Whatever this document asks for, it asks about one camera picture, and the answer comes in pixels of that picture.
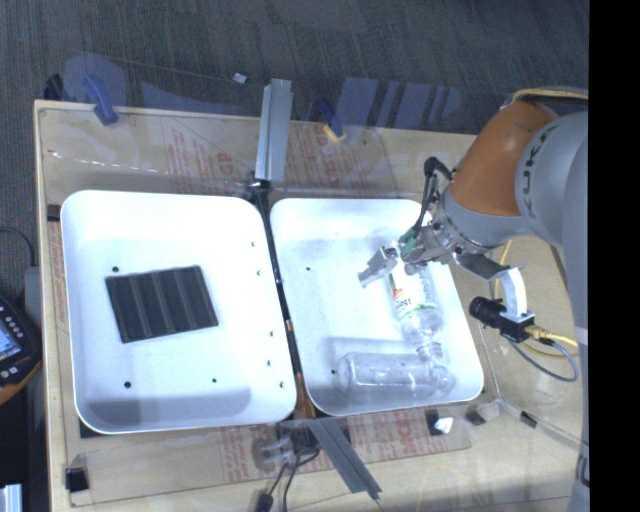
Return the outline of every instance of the black device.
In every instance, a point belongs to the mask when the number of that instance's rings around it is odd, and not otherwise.
[[[38,329],[0,295],[0,405],[29,382],[42,364]]]

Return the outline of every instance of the table surface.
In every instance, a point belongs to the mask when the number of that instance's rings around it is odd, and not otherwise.
[[[134,466],[157,465],[160,454],[166,454],[167,450],[179,453],[186,440],[202,436],[191,445],[191,451],[184,452],[196,457],[195,452],[213,439],[207,436],[215,437],[216,432],[106,438],[79,435],[73,409],[59,225],[48,220],[52,207],[60,206],[72,192],[86,188],[217,193],[218,185],[211,185],[203,173],[199,176],[203,179],[187,179],[185,168],[175,159],[178,150],[196,163],[200,158],[208,161],[211,173],[226,172],[236,178],[255,162],[257,119],[124,108],[118,112],[122,115],[121,124],[109,130],[91,118],[91,105],[37,101],[34,109],[51,509],[57,512],[78,507],[114,511],[250,510],[257,494],[273,482],[268,476],[235,482],[222,477],[210,486],[187,483],[163,489],[160,485],[153,492],[153,482],[135,481],[144,478],[144,470],[136,470]],[[298,193],[309,187],[301,169],[318,166],[324,182],[314,183],[311,188],[323,190],[331,187],[340,169],[350,171],[358,167],[365,168],[360,178],[365,176],[365,181],[369,180],[365,185],[371,185],[372,194],[388,187],[391,178],[401,195],[417,197],[415,193],[422,187],[422,162],[435,155],[446,165],[454,166],[473,141],[467,135],[359,128],[357,140],[368,144],[331,152],[325,141],[318,142],[316,137],[314,142],[317,128],[314,123],[292,123],[288,169],[300,170],[290,181]],[[384,173],[376,172],[381,162]],[[158,169],[163,168],[169,168],[170,172],[158,176]],[[348,177],[348,172],[339,176],[342,183]],[[508,261],[526,263],[523,276],[530,309],[544,319],[541,324],[555,332],[573,334],[568,299],[548,246],[523,237],[514,242]],[[487,294],[485,283],[477,282],[456,267],[451,270],[463,304],[477,294]],[[452,433],[455,435],[449,441],[426,439],[425,449],[416,451],[414,447],[413,452],[408,452],[410,457],[389,456],[384,460],[372,457],[365,461],[383,489],[378,503],[366,493],[351,494],[335,470],[317,466],[316,470],[295,477],[289,506],[309,511],[427,507],[504,512],[564,510],[577,458],[575,445],[580,436],[579,383],[550,382],[527,368],[517,355],[508,353],[507,345],[499,337],[475,325],[472,331],[481,355],[486,356],[483,365],[489,393],[495,393],[495,400],[486,402],[488,414],[498,410],[490,421],[480,426],[456,421]],[[517,419],[521,410],[541,420],[536,428]],[[404,421],[410,418],[407,424],[415,424],[411,423],[411,416],[403,418]],[[73,460],[75,456],[88,460],[95,485],[71,494],[65,489],[65,468],[77,462]],[[175,472],[185,472],[182,475],[185,482],[191,472],[197,482],[199,470],[197,463],[187,463]],[[110,495],[108,491],[135,487],[138,483],[145,489],[145,496],[119,499],[118,492]],[[281,497],[281,493],[279,489],[276,497]]]

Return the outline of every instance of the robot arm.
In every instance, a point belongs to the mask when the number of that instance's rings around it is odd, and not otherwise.
[[[399,238],[397,249],[383,247],[378,251],[359,278],[365,286],[402,260],[409,274],[431,261],[455,261],[481,279],[501,279],[505,305],[478,297],[470,313],[519,342],[529,337],[525,329],[533,322],[533,315],[526,310],[524,284],[517,268],[500,265],[486,253],[525,234],[563,249],[584,388],[583,444],[570,504],[570,510],[577,512],[588,510],[590,499],[588,114],[580,111],[559,116],[535,101],[541,96],[587,101],[586,93],[580,91],[521,91],[487,123],[452,177],[436,159],[427,160],[418,222]]]

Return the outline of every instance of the white plastic part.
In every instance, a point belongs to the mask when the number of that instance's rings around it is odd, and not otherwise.
[[[81,191],[61,213],[74,398],[127,433],[287,417],[295,382],[264,224],[231,197]],[[219,325],[122,343],[105,278],[199,265]]]
[[[448,360],[457,377],[444,399],[393,389],[346,395],[336,362],[349,352],[415,354],[402,337],[386,279],[363,288],[358,279],[371,255],[411,226],[420,205],[406,199],[283,199],[271,212],[287,305],[309,396],[327,414],[342,416],[471,400],[483,373],[449,267],[434,265]]]

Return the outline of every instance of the floor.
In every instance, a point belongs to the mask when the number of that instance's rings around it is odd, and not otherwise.
[[[32,105],[55,95],[55,75],[76,101],[97,69],[115,104],[239,115],[259,115],[275,77],[294,84],[294,119],[317,117],[324,97],[343,122],[472,134],[516,90],[589,83],[588,0],[6,0],[0,20],[0,227],[31,243]],[[28,265],[24,240],[0,232],[0,294],[20,306]],[[27,491],[44,471],[32,402],[0,407],[0,485]]]

